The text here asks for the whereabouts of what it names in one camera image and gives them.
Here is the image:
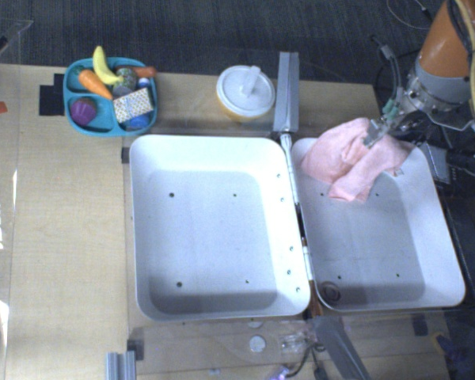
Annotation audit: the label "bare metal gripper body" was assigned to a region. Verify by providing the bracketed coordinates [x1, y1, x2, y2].
[386, 78, 475, 135]

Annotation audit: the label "pink cloth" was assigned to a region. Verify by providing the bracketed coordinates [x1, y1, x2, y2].
[300, 117, 415, 203]

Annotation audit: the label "thin black and white rod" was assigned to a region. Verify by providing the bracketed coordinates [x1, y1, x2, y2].
[279, 132, 314, 289]

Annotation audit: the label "white plastic tray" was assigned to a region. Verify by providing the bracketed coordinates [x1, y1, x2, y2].
[128, 134, 313, 323]
[291, 136, 467, 314]

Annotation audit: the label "yellow cup with white lid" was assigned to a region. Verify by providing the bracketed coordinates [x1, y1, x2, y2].
[215, 64, 277, 124]

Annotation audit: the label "blue bottle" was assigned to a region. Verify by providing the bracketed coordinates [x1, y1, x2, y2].
[125, 113, 151, 131]

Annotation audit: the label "patterned white carton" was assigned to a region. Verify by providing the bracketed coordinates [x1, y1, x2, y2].
[112, 87, 155, 124]

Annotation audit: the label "green can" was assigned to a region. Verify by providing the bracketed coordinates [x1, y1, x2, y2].
[115, 66, 139, 91]

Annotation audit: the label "blue divided plate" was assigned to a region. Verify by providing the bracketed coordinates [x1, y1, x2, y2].
[62, 56, 159, 139]

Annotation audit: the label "yellow banana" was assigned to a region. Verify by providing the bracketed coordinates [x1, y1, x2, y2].
[92, 45, 125, 86]

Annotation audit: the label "orange carrot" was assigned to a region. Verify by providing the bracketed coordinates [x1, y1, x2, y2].
[77, 68, 114, 101]

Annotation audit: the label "purple grapes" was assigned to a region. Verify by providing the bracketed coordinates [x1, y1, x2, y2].
[70, 97, 98, 127]

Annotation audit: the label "pale wood board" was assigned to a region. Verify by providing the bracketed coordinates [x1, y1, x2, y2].
[6, 63, 453, 380]

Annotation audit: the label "small brown ring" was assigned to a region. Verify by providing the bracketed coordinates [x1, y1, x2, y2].
[323, 282, 343, 302]

